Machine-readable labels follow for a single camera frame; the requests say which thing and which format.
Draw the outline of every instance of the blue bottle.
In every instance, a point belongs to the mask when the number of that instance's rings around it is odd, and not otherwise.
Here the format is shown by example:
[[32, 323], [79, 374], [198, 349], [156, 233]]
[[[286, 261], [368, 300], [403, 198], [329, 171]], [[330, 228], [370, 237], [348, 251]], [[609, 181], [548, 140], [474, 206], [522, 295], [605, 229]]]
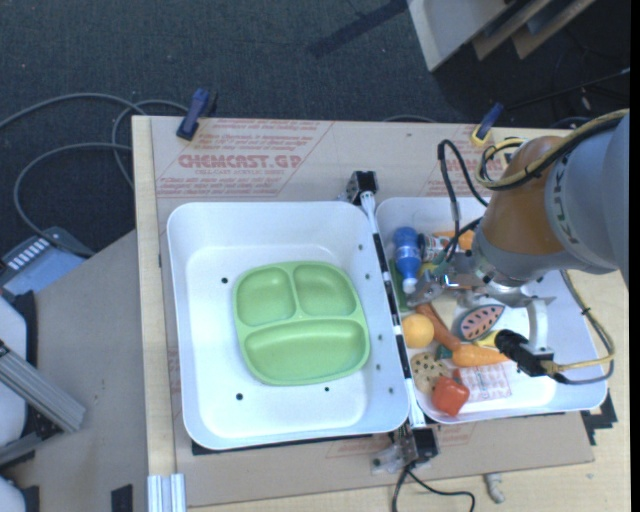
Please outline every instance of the blue bottle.
[[418, 271], [422, 265], [418, 233], [408, 226], [398, 228], [393, 235], [393, 243], [396, 246], [396, 268], [402, 275], [402, 290], [404, 293], [413, 293], [418, 282]]

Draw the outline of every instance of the toy fruit slice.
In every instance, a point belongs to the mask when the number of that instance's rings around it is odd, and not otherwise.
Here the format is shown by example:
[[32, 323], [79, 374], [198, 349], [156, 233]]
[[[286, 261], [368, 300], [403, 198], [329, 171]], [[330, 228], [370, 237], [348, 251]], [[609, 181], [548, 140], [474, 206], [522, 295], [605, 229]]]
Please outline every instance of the toy fruit slice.
[[474, 341], [487, 334], [504, 312], [501, 304], [479, 306], [465, 313], [455, 329], [464, 341]]

